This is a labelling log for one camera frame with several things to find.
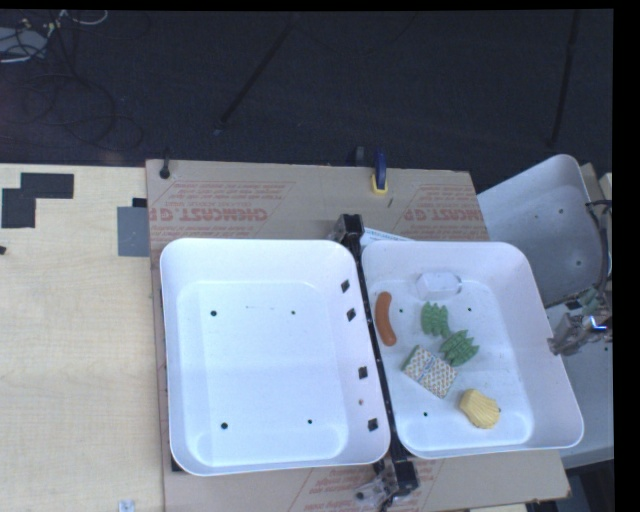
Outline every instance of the light wood surface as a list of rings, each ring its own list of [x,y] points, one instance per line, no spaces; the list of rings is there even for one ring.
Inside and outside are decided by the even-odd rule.
[[[25,166],[1,165],[0,188]],[[75,174],[36,227],[0,229],[0,510],[163,510],[148,258],[117,250],[117,207],[142,168]]]

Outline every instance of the blue and yellow clamp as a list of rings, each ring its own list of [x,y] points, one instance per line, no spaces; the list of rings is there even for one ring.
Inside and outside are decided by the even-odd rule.
[[[376,149],[375,154],[375,171],[371,175],[371,189],[374,194],[384,195],[389,191],[389,183],[387,181],[387,158],[381,149]]]

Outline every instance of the brown sausage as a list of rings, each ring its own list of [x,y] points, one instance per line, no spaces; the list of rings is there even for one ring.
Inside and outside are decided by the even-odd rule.
[[[395,345],[396,341],[398,341],[396,333],[393,332],[391,322],[389,321],[389,306],[391,306],[391,294],[389,292],[382,292],[378,295],[378,300],[376,301],[375,320],[380,338],[382,338],[382,343],[387,347]]]

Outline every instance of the cardboard sheet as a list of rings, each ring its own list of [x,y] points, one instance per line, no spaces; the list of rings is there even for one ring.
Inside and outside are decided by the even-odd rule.
[[[354,489],[373,468],[349,466],[196,477],[171,465],[164,327],[158,260],[182,237],[327,238],[341,214],[367,228],[415,240],[487,240],[466,172],[387,169],[389,191],[371,190],[372,169],[171,161],[146,164],[160,426],[166,510],[364,512]],[[416,460],[420,487],[392,510],[455,510],[565,497],[568,482],[555,451]]]

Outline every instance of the white tray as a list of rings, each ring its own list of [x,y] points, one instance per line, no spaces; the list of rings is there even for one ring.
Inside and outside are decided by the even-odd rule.
[[[185,471],[384,456],[389,425],[347,249],[323,240],[181,239],[162,252],[160,272],[170,445]]]
[[[379,241],[362,255],[370,302],[392,295],[390,321],[397,343],[380,350],[398,436],[414,455],[461,455],[575,446],[583,434],[578,404],[560,357],[549,350],[551,327],[529,262],[502,242]],[[453,273],[459,293],[421,300],[416,281],[423,273]],[[441,338],[423,333],[423,304],[446,305],[452,331],[468,329],[479,352],[457,367],[440,399],[401,367],[412,348],[438,354]],[[501,416],[492,429],[471,424],[458,408],[461,394],[476,388],[494,398]]]

